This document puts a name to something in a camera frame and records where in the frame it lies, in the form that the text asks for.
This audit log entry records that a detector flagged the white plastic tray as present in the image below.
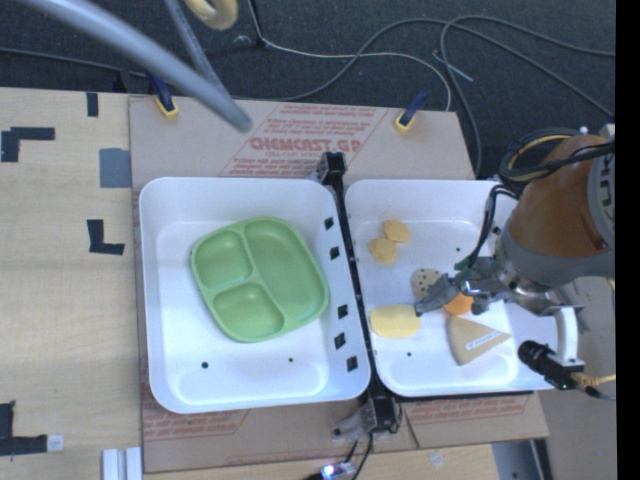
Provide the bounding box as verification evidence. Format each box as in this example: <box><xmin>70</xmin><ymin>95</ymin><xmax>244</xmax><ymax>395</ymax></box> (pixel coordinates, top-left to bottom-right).
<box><xmin>343</xmin><ymin>178</ymin><xmax>571</xmax><ymax>398</ymax></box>
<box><xmin>138</xmin><ymin>176</ymin><xmax>372</xmax><ymax>415</ymax></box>

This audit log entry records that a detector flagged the brown spotted toy biscuit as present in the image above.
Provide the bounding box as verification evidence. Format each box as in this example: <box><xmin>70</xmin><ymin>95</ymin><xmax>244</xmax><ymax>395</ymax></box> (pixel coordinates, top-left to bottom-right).
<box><xmin>410</xmin><ymin>267</ymin><xmax>444</xmax><ymax>301</ymax></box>

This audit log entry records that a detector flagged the brown cardboard board red print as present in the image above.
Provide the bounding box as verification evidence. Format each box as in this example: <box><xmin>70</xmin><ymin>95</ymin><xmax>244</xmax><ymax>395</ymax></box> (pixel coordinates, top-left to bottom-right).
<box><xmin>127</xmin><ymin>95</ymin><xmax>551</xmax><ymax>474</ymax></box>

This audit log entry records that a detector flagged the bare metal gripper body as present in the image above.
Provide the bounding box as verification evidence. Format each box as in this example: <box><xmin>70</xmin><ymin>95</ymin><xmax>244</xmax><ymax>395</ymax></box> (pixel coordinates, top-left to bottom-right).
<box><xmin>457</xmin><ymin>256</ymin><xmax>557</xmax><ymax>316</ymax></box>

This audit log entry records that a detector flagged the orange toy carrot piece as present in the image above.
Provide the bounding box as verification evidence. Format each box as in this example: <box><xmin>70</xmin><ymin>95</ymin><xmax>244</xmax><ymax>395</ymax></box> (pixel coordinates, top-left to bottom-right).
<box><xmin>443</xmin><ymin>291</ymin><xmax>475</xmax><ymax>317</ymax></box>

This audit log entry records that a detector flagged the black cylinder on white bracket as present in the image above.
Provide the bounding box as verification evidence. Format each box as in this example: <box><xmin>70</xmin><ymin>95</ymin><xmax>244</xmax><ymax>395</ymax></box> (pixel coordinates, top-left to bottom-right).
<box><xmin>517</xmin><ymin>305</ymin><xmax>587</xmax><ymax>392</ymax></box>

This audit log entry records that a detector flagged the green divided plate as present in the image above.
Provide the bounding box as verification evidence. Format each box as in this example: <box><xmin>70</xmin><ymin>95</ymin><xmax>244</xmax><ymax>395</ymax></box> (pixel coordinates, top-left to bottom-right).
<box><xmin>189</xmin><ymin>215</ymin><xmax>331</xmax><ymax>344</ymax></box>

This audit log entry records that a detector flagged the black block with thin wires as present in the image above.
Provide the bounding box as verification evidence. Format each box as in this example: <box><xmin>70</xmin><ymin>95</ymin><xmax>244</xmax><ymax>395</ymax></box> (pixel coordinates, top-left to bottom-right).
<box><xmin>368</xmin><ymin>394</ymin><xmax>402</xmax><ymax>433</ymax></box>
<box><xmin>318</xmin><ymin>151</ymin><xmax>348</xmax><ymax>186</ymax></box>

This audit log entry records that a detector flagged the orange-yellow toy chip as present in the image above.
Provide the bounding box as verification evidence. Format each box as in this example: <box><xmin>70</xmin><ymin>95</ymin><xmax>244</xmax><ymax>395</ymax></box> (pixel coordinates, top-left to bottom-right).
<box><xmin>382</xmin><ymin>218</ymin><xmax>412</xmax><ymax>244</ymax></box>
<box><xmin>367</xmin><ymin>237</ymin><xmax>400</xmax><ymax>267</ymax></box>

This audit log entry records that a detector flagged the tan toy pizza slice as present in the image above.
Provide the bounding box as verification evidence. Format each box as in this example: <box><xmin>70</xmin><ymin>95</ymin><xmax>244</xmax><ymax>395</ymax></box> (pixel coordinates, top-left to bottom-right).
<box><xmin>445</xmin><ymin>314</ymin><xmax>512</xmax><ymax>367</ymax></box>

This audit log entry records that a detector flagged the pale yellow toy food slice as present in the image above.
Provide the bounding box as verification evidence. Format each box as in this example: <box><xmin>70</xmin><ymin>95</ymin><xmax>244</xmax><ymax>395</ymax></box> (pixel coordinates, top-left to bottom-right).
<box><xmin>369</xmin><ymin>304</ymin><xmax>423</xmax><ymax>340</ymax></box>

